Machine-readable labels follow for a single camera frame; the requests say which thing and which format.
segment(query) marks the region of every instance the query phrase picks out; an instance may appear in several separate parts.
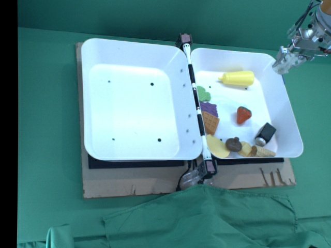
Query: waffle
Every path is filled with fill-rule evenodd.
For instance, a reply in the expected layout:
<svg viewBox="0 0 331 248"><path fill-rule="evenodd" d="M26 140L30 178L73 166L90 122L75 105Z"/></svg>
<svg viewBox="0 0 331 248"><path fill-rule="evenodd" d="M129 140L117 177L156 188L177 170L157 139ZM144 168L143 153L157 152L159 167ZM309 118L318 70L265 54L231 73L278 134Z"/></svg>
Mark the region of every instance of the waffle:
<svg viewBox="0 0 331 248"><path fill-rule="evenodd" d="M203 124L205 126L205 131L210 135L214 135L218 126L219 118L213 116L206 111L202 112L202 118Z"/></svg>

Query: green wall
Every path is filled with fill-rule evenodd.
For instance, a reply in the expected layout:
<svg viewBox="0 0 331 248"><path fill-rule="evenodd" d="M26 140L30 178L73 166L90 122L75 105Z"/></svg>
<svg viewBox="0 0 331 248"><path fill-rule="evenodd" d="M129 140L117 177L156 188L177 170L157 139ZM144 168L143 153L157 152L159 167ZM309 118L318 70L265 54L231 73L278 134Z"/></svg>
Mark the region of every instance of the green wall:
<svg viewBox="0 0 331 248"><path fill-rule="evenodd" d="M310 0L18 0L18 27L278 50Z"/></svg>

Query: green cloth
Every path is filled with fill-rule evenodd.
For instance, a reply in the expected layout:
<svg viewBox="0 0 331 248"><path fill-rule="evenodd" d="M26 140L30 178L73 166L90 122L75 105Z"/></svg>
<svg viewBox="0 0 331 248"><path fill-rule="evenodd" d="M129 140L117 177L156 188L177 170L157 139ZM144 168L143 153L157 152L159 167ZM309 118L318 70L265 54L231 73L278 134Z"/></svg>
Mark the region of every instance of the green cloth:
<svg viewBox="0 0 331 248"><path fill-rule="evenodd" d="M111 248L331 247L328 236L299 231L285 196L196 185L105 216Z"/></svg>

